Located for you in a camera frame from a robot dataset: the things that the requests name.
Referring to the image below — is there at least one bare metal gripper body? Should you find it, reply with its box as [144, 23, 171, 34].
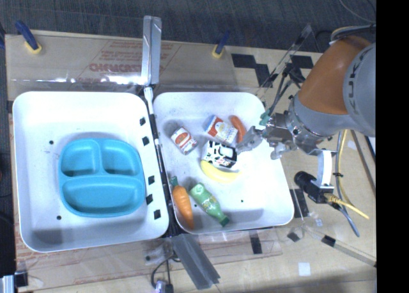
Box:
[261, 109, 323, 155]

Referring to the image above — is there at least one orange sausage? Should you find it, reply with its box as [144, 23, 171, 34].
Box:
[229, 115, 248, 144]

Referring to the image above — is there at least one orange and white carton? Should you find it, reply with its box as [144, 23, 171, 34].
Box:
[204, 115, 239, 146]

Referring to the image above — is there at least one black and white cow-print carton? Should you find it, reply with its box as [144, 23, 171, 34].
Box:
[201, 139, 239, 170]

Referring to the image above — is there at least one white plastic tray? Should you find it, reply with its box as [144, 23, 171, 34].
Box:
[12, 90, 170, 253]
[152, 91, 295, 236]

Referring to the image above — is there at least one yellow banana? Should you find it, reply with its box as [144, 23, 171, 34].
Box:
[199, 159, 243, 186]

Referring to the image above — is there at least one red and white can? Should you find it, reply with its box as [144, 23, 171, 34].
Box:
[170, 126, 199, 156]

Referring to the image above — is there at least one green plastic bottle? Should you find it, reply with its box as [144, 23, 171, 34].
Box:
[188, 182, 231, 228]

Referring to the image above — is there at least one orange carrot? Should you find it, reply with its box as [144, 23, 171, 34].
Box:
[169, 175, 196, 230]

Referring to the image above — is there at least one thin black and white rod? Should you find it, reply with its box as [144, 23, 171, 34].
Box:
[143, 86, 175, 235]

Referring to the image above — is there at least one blue divided plate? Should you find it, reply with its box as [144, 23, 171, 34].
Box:
[58, 138, 147, 219]

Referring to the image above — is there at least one brown cardboard board red print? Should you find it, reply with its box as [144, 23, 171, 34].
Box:
[4, 29, 284, 287]

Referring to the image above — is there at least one black cylinder on white bracket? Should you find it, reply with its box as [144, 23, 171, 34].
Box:
[293, 149, 338, 205]

